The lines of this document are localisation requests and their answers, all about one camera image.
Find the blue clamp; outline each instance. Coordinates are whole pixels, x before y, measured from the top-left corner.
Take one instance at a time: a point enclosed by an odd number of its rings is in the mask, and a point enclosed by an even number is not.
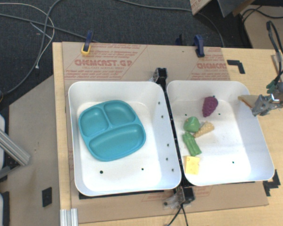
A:
[[[91,42],[93,39],[93,31],[88,30],[87,32],[87,37],[86,37],[86,42],[83,44],[82,49],[81,49],[81,53],[84,55],[89,54],[90,52],[90,48],[91,48]]]
[[[194,46],[197,46],[196,54],[198,57],[204,57],[203,38],[201,35],[194,37]]]

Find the wire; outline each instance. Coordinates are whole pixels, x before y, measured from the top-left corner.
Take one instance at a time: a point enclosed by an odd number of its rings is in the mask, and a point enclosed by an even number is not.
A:
[[[187,215],[185,214],[185,210],[183,208],[183,203],[180,205],[180,208],[179,210],[177,211],[177,213],[174,215],[174,217],[172,218],[171,222],[167,225],[167,226],[171,226],[171,224],[174,222],[174,220],[177,218],[180,210],[183,210],[183,215],[184,215],[184,219],[185,219],[185,223],[186,223],[186,226],[189,226],[188,224],[188,218],[187,218]]]
[[[259,7],[257,7],[257,8],[250,8],[250,9],[247,9],[247,10],[245,10],[244,12],[243,12],[243,14],[242,15],[240,15],[240,17],[241,17],[241,26],[239,26],[239,31],[240,31],[240,37],[241,37],[241,40],[242,40],[242,42],[243,42],[243,37],[242,37],[242,32],[244,31],[244,33],[245,33],[245,27],[244,27],[244,23],[245,23],[245,21],[246,21],[246,19],[251,15],[251,14],[253,14],[254,12],[259,12],[259,13],[261,13],[262,15],[264,15],[264,16],[269,16],[269,15],[267,15],[267,14],[264,14],[264,13],[262,13],[261,11],[259,11],[259,8],[261,8],[263,5],[260,5]],[[244,18],[244,15],[248,12],[248,11],[251,11],[245,18]]]
[[[184,210],[184,208],[183,208],[183,204],[181,205],[181,208],[182,208],[182,210],[183,210],[183,215],[184,215],[184,219],[185,219],[186,226],[189,226],[189,224],[188,224],[188,219],[187,219],[187,215],[185,214],[185,210]]]
[[[2,13],[0,13],[0,16],[2,16],[2,17],[8,17],[8,18],[13,18],[13,19],[17,19],[17,20],[24,21],[24,22],[29,22],[29,23],[32,23],[32,24],[38,24],[38,25],[44,26],[44,23],[40,23],[40,22],[31,20],[31,19],[26,19],[26,18],[17,17],[17,16],[13,16],[13,15],[8,15],[8,14],[2,14]],[[58,31],[61,31],[61,32],[69,33],[69,34],[71,34],[71,35],[73,35],[73,36],[76,36],[76,37],[79,37],[79,38],[82,38],[82,39],[86,39],[85,36],[79,35],[79,34],[77,34],[77,33],[74,33],[74,32],[71,32],[71,31],[68,31],[68,30],[65,30],[65,29],[58,28],[58,27],[56,27],[56,26],[47,25],[47,27],[53,28],[53,29],[58,30]]]
[[[224,43],[224,41],[223,41],[222,35],[221,35],[220,31],[218,30],[218,28],[216,27],[216,25],[213,23],[213,21],[210,20],[207,16],[205,16],[205,15],[202,14],[202,13],[197,13],[197,14],[199,14],[200,16],[203,16],[204,18],[206,18],[206,19],[213,25],[213,27],[216,29],[216,31],[217,31],[217,33],[218,33],[218,35],[219,35],[219,38],[220,38],[220,40],[221,40],[222,47],[224,48],[224,47],[225,47],[225,43]]]
[[[22,5],[22,6],[32,7],[32,8],[34,8],[34,9],[36,9],[36,10],[38,10],[38,11],[40,11],[40,12],[42,12],[43,14],[46,15],[46,13],[45,13],[43,10],[41,10],[41,9],[39,9],[39,8],[33,6],[33,5],[26,4],[26,3],[0,2],[0,5]],[[53,21],[52,21],[51,18],[49,18],[49,21],[50,21],[52,27],[54,27],[54,24],[53,24]],[[55,35],[55,29],[53,29],[53,31],[52,31],[52,36],[51,36],[51,38],[50,38],[50,41],[48,42],[48,44],[46,45],[46,47],[45,47],[44,50],[42,51],[41,55],[39,56],[39,59],[38,59],[37,64],[36,64],[36,68],[39,68],[39,61],[40,61],[42,55],[44,54],[45,50],[47,49],[47,47],[48,47],[48,46],[50,45],[50,43],[52,42],[52,39],[53,39],[54,35]]]
[[[283,18],[283,16],[271,16],[271,15],[268,15],[268,14],[266,14],[266,13],[263,13],[263,12],[261,12],[261,11],[258,10],[260,7],[258,7],[258,8],[249,8],[249,9],[245,10],[243,14],[247,13],[248,11],[253,11],[253,12],[258,12],[258,13],[262,14],[263,16],[269,17],[269,18],[274,18],[274,19],[281,19],[281,18]],[[248,14],[247,17],[243,20],[243,22],[244,22],[244,21],[249,17],[249,15],[251,15],[251,14],[252,14],[252,13]]]
[[[42,24],[44,26],[43,28],[43,34],[42,34],[42,40],[41,40],[41,45],[40,45],[40,49],[39,49],[39,52],[38,52],[38,56],[37,56],[37,59],[35,61],[35,63],[33,64],[32,68],[30,69],[30,71],[28,72],[28,74],[12,89],[10,89],[9,91],[5,92],[4,95],[7,95],[7,94],[10,94],[11,92],[13,92],[14,90],[16,90],[21,84],[23,84],[23,82],[29,77],[29,75],[32,73],[32,71],[34,70],[34,68],[38,68],[38,63],[40,61],[40,58],[41,56],[43,55],[43,53],[45,52],[45,50],[47,49],[47,47],[50,45],[50,43],[52,42],[53,38],[54,38],[54,34],[53,36],[51,37],[51,40],[49,41],[49,43],[45,46],[45,48],[43,48],[44,46],[44,42],[45,42],[45,36],[46,36],[46,30],[48,27],[50,27],[50,25],[48,25],[48,20],[52,23],[52,28],[53,29],[57,29],[54,27],[53,25],[53,22],[51,21],[50,19],[50,14],[52,12],[52,10],[54,9],[54,7],[60,3],[62,0],[56,0],[52,5],[51,7],[49,8],[49,11],[47,13],[45,13],[44,11],[40,10],[39,8],[37,7],[34,7],[32,5],[29,5],[29,4],[17,4],[17,5],[25,5],[25,6],[30,6],[30,7],[33,7],[35,9],[38,9],[39,11],[41,11],[42,13],[44,13],[46,15],[46,18],[45,18],[45,23]],[[126,1],[126,0],[116,0],[116,1],[119,1],[119,2],[122,2],[122,3],[126,3],[126,4],[130,4],[130,5],[134,5],[134,6],[138,6],[138,7],[142,7],[142,8],[150,8],[150,9],[160,9],[160,10],[173,10],[173,11],[185,11],[185,12],[192,12],[190,9],[185,9],[185,8],[167,8],[167,7],[156,7],[156,6],[150,6],[150,5],[143,5],[143,4],[139,4],[139,3],[135,3],[135,2],[130,2],[130,1]],[[222,42],[222,45],[224,47],[224,42],[223,42],[223,39],[222,39],[222,36],[221,36],[221,33],[219,32],[219,30],[217,29],[217,27],[214,25],[214,23],[208,18],[206,17],[205,15],[203,14],[200,14],[201,16],[205,17],[208,21],[210,21],[210,23],[213,24],[213,26],[215,27],[215,29],[217,30],[219,36],[220,36],[220,39],[221,39],[221,42]],[[19,17],[15,17],[15,16],[8,16],[8,15],[3,15],[3,14],[0,14],[0,16],[5,16],[5,17],[10,17],[10,18],[14,18],[14,19],[19,19],[19,20],[22,20],[22,21],[27,21],[27,22],[30,22],[30,23],[33,23],[33,24],[40,24],[38,22],[35,22],[35,21],[32,21],[32,20],[29,20],[29,19],[23,19],[23,18],[19,18]]]
[[[3,94],[1,94],[0,103],[1,103],[2,100],[3,100]]]
[[[41,9],[39,9],[39,8],[33,6],[33,5],[30,5],[30,4],[24,4],[24,3],[0,3],[0,5],[22,5],[22,6],[28,6],[28,7],[32,7],[32,8],[34,8],[34,9],[36,9],[36,10],[42,12],[43,14],[47,15],[43,10],[41,10]],[[52,19],[51,19],[50,17],[48,17],[48,16],[47,16],[47,19],[51,22],[52,27],[54,27],[54,24],[53,24]],[[10,93],[13,92],[14,90],[16,90],[21,84],[23,84],[23,82],[24,82],[24,81],[28,78],[28,76],[32,73],[32,71],[33,71],[34,68],[37,68],[37,69],[39,68],[39,61],[40,61],[42,55],[44,54],[45,50],[47,49],[47,47],[48,47],[48,46],[50,45],[50,43],[52,42],[53,37],[54,37],[54,34],[55,34],[55,30],[53,29],[53,31],[52,31],[52,36],[51,36],[50,41],[48,42],[48,44],[45,46],[44,49],[41,49],[41,50],[39,51],[39,54],[38,54],[37,59],[36,59],[36,61],[35,61],[35,63],[34,63],[34,66],[31,68],[31,70],[27,73],[27,75],[26,75],[16,86],[14,86],[12,89],[8,90],[7,92],[4,92],[4,93],[3,93],[4,96],[10,94]],[[42,48],[43,48],[44,41],[45,41],[45,38],[43,37],[43,38],[42,38]]]
[[[277,47],[277,45],[276,45],[276,43],[275,43],[275,41],[274,41],[274,39],[273,39],[272,28],[273,28],[273,30],[274,30],[274,32],[275,32],[275,34],[276,34],[276,37],[277,37],[277,40],[278,40],[278,44],[279,44],[280,50],[281,50],[281,52],[282,52],[282,54],[283,54],[283,47],[282,47],[282,44],[281,44],[281,40],[280,40],[278,31],[277,31],[277,29],[276,29],[274,23],[273,23],[272,21],[268,21],[268,22],[266,23],[266,28],[267,28],[267,30],[268,30],[268,36],[269,36],[269,39],[270,39],[270,41],[271,41],[271,43],[272,43],[272,45],[273,45],[273,47],[274,47],[274,49],[275,49],[275,51],[276,51],[276,54],[279,54],[279,49],[278,49],[278,47]],[[281,62],[280,58],[278,58],[278,60],[279,60],[279,73],[278,73],[278,75],[276,76],[276,78],[274,79],[274,85],[276,85],[276,84],[278,83],[278,81],[279,81],[281,75],[283,74],[282,62]]]
[[[180,210],[181,210],[181,207],[179,208],[179,210],[177,211],[177,213],[174,215],[171,222],[167,226],[170,226],[173,223],[173,221],[176,219],[177,215],[179,214]]]

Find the green cucumber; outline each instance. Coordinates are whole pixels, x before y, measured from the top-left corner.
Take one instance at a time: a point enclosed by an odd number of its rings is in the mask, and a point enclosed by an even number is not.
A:
[[[191,133],[186,131],[183,134],[183,142],[187,146],[191,156],[196,156],[201,154],[201,150],[195,141],[195,137]]]

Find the white bin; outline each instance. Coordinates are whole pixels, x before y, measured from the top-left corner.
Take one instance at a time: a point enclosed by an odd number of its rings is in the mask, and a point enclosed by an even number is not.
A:
[[[236,81],[172,81],[167,93],[172,109],[182,160],[189,155],[182,134],[183,123],[196,116],[209,121],[215,129],[196,142],[202,153],[197,175],[185,174],[196,186],[268,180],[274,175],[270,157],[258,118],[238,100],[249,95],[247,88]],[[202,116],[205,97],[218,99],[216,110]]]
[[[80,81],[68,91],[73,139],[75,185],[87,196],[173,189],[181,170],[162,88],[145,82]],[[88,151],[78,128],[85,109],[110,100],[128,103],[146,132],[145,144],[133,154],[99,161]]]

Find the black cable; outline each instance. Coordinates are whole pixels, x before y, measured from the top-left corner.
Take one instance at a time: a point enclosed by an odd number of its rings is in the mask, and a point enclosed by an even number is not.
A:
[[[181,210],[181,207],[179,208],[179,210],[177,211],[177,213],[174,215],[171,222],[167,226],[171,226],[171,224],[173,223],[173,221],[176,219],[177,215],[179,214],[180,210]]]
[[[184,219],[185,219],[185,223],[186,223],[186,226],[189,226],[188,224],[188,218],[187,218],[187,215],[185,214],[185,210],[183,208],[183,203],[180,205],[180,208],[179,210],[177,211],[177,213],[174,215],[174,217],[172,218],[171,222],[167,225],[167,226],[171,226],[171,224],[174,222],[174,220],[177,218],[180,210],[183,210],[183,215],[184,215]]]
[[[278,40],[278,44],[279,44],[280,50],[281,50],[281,52],[282,52],[282,54],[283,54],[283,46],[282,46],[282,43],[281,43],[281,39],[280,39],[279,33],[278,33],[278,31],[277,31],[277,29],[276,29],[274,23],[273,23],[272,21],[268,21],[267,24],[266,24],[267,26],[269,26],[269,27],[271,26],[271,27],[273,28],[273,30],[274,30],[274,32],[275,32],[275,35],[276,35],[276,37],[277,37],[277,40]]]
[[[182,208],[182,210],[183,210],[183,215],[184,215],[184,219],[185,219],[186,226],[189,226],[189,224],[188,224],[188,219],[187,219],[187,215],[185,214],[185,210],[184,210],[184,208],[183,208],[183,204],[181,205],[181,208]]]
[[[202,13],[197,13],[196,15],[203,16],[204,18],[206,18],[206,19],[213,25],[213,27],[216,29],[216,31],[217,31],[217,33],[218,33],[218,35],[219,35],[219,38],[220,38],[220,40],[221,40],[222,47],[224,48],[224,47],[225,47],[225,43],[224,43],[224,41],[223,41],[222,35],[221,35],[220,31],[218,30],[218,28],[216,27],[216,25],[213,23],[213,21],[210,20],[207,16],[205,16],[205,15],[202,14]]]
[[[241,17],[241,24],[239,23],[239,31],[240,31],[240,38],[241,38],[241,40],[242,40],[242,42],[243,42],[243,44],[244,44],[244,38],[243,38],[243,36],[242,36],[242,32],[246,32],[245,31],[245,27],[244,27],[244,23],[245,23],[245,21],[246,21],[246,19],[251,15],[251,14],[253,14],[254,12],[259,12],[259,13],[261,13],[262,15],[266,15],[266,14],[264,14],[264,13],[262,13],[261,11],[259,11],[259,8],[261,8],[263,5],[260,5],[259,7],[257,7],[257,8],[250,8],[250,9],[248,9],[248,10],[245,10],[244,12],[243,12],[243,14],[242,15],[240,15],[240,17]],[[247,12],[247,11],[251,11],[245,18],[244,18],[244,15],[245,15],[245,13]]]
[[[245,22],[245,20],[253,13],[253,12],[257,12],[257,13],[260,13],[262,14],[263,16],[265,17],[269,17],[269,18],[273,18],[273,19],[281,19],[283,18],[283,16],[271,16],[271,15],[268,15],[266,13],[263,13],[261,11],[259,11],[258,9],[261,8],[262,6],[259,6],[258,8],[249,8],[247,10],[244,11],[244,13],[242,14],[242,16],[244,16],[245,13],[247,13],[248,11],[252,11],[250,14],[248,14],[245,19],[243,20],[243,23]]]
[[[279,58],[279,55],[278,55],[278,54],[279,54],[279,49],[278,49],[278,47],[277,47],[277,45],[276,45],[276,43],[275,43],[275,41],[274,41],[274,39],[273,39],[272,28],[273,28],[273,30],[274,30],[274,32],[275,32],[275,34],[276,34],[276,37],[277,37],[277,40],[278,40],[278,44],[279,44],[279,46],[280,46],[280,49],[281,49],[281,52],[282,52],[282,53],[283,53],[283,48],[282,48],[282,44],[281,44],[281,40],[280,40],[278,31],[277,31],[275,25],[273,24],[273,22],[272,22],[272,21],[268,21],[268,22],[266,23],[266,28],[267,28],[267,30],[268,30],[269,39],[270,39],[270,41],[271,41],[271,43],[272,43],[272,45],[273,45],[273,47],[274,47],[274,49],[275,49],[275,51],[276,51],[277,59],[279,60],[279,73],[278,73],[278,75],[276,76],[276,78],[274,79],[274,85],[276,85],[276,84],[278,83],[278,81],[279,81],[281,75],[283,74],[283,70],[282,70],[281,58]]]

